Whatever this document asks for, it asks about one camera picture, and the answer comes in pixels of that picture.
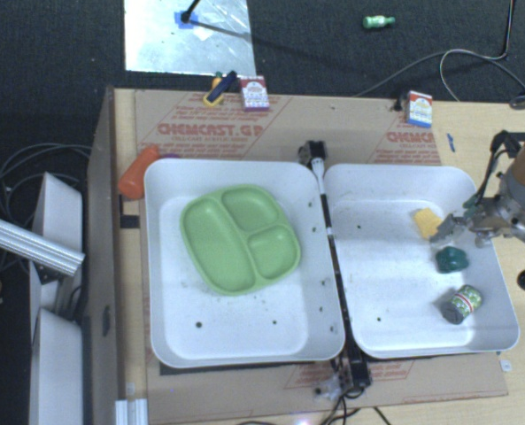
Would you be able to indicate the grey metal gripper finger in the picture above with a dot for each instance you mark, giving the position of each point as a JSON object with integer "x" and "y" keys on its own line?
{"x": 442, "y": 230}
{"x": 460, "y": 225}

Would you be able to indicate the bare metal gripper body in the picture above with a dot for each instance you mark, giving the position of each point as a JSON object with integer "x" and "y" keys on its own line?
{"x": 496, "y": 219}

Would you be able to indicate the yellow toy corn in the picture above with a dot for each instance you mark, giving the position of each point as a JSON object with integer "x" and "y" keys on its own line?
{"x": 426, "y": 221}

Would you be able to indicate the dark green toy broccoli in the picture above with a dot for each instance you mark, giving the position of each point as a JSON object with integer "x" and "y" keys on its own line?
{"x": 451, "y": 259}

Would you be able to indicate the green can with grey lid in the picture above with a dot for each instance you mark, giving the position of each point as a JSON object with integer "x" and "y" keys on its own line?
{"x": 461, "y": 303}

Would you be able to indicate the white plastic tray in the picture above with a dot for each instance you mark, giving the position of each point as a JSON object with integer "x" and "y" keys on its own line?
{"x": 226, "y": 326}
{"x": 390, "y": 290}

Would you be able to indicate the thin black and white rod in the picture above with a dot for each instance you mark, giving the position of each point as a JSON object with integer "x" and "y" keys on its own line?
{"x": 330, "y": 233}

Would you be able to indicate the red and white small carton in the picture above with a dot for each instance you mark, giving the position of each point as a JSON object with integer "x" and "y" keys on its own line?
{"x": 254, "y": 93}
{"x": 419, "y": 109}

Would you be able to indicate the brown cardboard board red print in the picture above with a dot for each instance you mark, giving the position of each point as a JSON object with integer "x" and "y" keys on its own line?
{"x": 288, "y": 126}

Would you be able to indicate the green divided plate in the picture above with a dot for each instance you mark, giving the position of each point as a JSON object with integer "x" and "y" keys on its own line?
{"x": 226, "y": 241}

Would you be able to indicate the green plastic bottle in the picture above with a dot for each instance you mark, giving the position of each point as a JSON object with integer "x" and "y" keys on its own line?
{"x": 377, "y": 21}

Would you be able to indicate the orange bottle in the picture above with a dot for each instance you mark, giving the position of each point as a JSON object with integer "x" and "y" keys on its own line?
{"x": 136, "y": 177}

